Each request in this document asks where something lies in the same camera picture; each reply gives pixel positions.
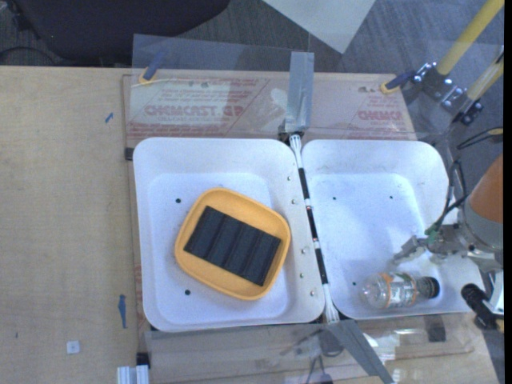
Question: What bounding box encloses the brown cardboard board red print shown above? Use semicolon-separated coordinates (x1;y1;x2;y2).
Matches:
121;67;478;377

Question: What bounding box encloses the black ribbed block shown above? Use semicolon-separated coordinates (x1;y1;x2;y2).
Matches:
183;205;282;288

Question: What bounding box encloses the black chair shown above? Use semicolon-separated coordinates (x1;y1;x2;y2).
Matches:
0;0;233;66

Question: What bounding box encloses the clear plastic bottle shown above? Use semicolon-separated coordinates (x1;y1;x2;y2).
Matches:
359;270;442;310

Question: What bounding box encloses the white plastic tray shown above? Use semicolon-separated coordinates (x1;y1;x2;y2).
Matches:
132;136;326;333
300;138;487;321

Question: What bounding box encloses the yellow plate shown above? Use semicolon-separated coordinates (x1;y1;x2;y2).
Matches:
174;186;292;302

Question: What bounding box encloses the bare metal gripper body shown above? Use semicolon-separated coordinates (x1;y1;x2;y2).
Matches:
424;223;481;260

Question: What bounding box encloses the black cylinder on white bracket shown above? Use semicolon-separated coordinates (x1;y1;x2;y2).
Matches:
460;269;505;331

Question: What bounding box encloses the thin black and white rod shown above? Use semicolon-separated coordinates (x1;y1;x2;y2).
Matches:
288;134;341;324

